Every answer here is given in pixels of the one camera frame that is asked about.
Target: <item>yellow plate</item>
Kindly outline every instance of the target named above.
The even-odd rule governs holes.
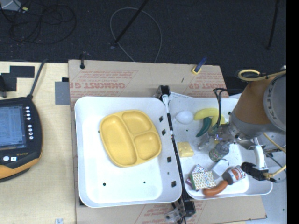
[[[103,118],[99,130],[110,160],[119,167],[149,161],[162,149],[155,125],[139,110],[110,114]]]

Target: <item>brown cylinder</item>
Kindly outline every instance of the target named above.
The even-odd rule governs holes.
[[[257,125],[271,123],[264,111],[263,95],[274,78],[252,81],[245,87],[234,109],[239,120]]]

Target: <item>cardboard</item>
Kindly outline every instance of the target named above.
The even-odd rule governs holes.
[[[127,205],[111,208],[88,208],[80,205],[74,104],[84,96],[152,97],[160,85],[172,92],[197,98],[213,98],[214,88],[226,88],[219,66],[204,65],[198,75],[194,65],[131,63],[111,61],[69,61],[73,161],[75,178],[76,216],[79,224],[165,224],[165,214],[171,203]],[[213,224],[266,218],[260,196],[243,196],[194,201],[197,213],[186,220],[188,224]]]

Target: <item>yellow sponge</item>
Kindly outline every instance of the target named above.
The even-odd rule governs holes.
[[[194,155],[189,142],[178,142],[178,154],[181,158],[192,157]]]

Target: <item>black floor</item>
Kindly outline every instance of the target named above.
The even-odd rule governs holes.
[[[274,73],[286,65],[286,0],[149,0],[114,49],[145,0],[17,1],[21,11],[0,11],[0,61],[66,63],[84,54],[197,64],[206,56],[221,67],[230,94],[246,85],[235,77],[238,70]]]

